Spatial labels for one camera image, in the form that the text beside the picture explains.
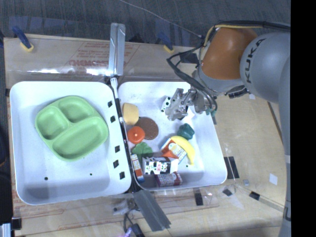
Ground yellow banana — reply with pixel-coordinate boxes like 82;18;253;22
170;135;196;165

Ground small orange carton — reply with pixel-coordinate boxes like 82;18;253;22
130;154;146;183

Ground yellow bread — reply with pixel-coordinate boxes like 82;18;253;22
122;102;140;125

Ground orange and white carton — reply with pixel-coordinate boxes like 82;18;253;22
160;138;188;164

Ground brown biscuit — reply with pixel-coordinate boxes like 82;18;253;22
135;117;159;141

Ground black cylinder on white bracket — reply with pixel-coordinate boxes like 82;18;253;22
227;86;256;100

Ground orange tomato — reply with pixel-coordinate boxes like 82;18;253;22
127;126;146;145

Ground white carton coloured print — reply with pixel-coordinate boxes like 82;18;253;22
142;156;179;175

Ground dark green pepper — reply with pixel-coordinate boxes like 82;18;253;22
176;123;195;141

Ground green broccoli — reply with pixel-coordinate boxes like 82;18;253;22
131;142;154;163

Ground brown cardboard board red print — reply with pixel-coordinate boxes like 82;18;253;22
3;33;288;237

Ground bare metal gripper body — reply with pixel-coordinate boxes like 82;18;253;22
187;88;211;114

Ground black block with thin wires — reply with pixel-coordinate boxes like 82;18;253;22
129;222;146;237

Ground green divided plate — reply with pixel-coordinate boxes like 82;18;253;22
34;95;110;162

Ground white plastic tray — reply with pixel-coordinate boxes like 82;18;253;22
118;81;228;191
9;80;132;206

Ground dark red carton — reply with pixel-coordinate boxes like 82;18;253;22
155;171;183;188

